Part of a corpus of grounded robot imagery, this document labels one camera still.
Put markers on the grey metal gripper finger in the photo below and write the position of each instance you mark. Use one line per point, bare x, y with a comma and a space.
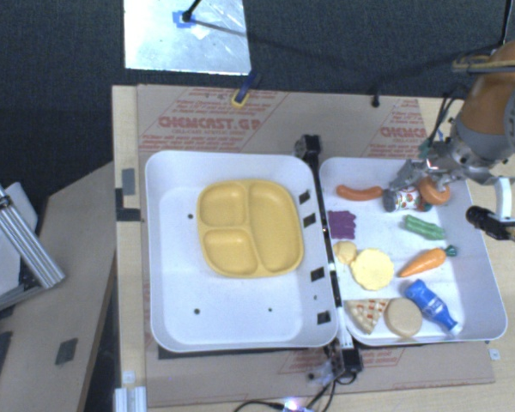
445, 183
405, 176

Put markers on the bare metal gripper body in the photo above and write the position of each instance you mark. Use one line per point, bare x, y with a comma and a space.
455, 163

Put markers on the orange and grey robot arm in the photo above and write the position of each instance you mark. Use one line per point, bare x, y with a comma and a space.
487, 101

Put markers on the orange doughnut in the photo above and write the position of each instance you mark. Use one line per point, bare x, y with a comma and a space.
431, 195

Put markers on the white can with red print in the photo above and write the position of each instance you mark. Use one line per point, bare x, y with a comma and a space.
405, 200

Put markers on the green bean pods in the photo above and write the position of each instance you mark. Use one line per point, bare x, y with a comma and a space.
425, 227

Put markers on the orange sausage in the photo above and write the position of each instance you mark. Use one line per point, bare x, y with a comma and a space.
358, 192

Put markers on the purple grapes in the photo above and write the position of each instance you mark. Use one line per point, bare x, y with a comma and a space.
341, 225

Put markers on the orange carrot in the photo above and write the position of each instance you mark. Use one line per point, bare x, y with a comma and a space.
422, 262

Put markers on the small yellow biscuit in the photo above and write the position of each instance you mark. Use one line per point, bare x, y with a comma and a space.
344, 251

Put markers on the thin black and white rod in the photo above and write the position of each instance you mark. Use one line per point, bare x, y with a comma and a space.
326, 234

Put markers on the yellow scalloped round biscuit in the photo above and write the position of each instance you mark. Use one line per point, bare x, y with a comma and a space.
372, 269

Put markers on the white plastic tray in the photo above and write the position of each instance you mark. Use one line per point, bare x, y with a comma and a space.
240, 311
468, 281

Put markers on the blue bottle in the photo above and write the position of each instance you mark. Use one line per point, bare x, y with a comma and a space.
429, 303

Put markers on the yellow divided plate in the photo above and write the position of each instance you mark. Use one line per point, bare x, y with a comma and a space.
274, 225

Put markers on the beige round bread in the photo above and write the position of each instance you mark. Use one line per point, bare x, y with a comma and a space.
403, 318

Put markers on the lattice pie slice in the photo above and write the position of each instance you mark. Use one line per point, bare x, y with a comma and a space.
365, 313

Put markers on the brown cardboard board red print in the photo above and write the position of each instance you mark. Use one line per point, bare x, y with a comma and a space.
240, 380

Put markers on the black cylinder on white bracket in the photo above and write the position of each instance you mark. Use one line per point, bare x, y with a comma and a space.
489, 220

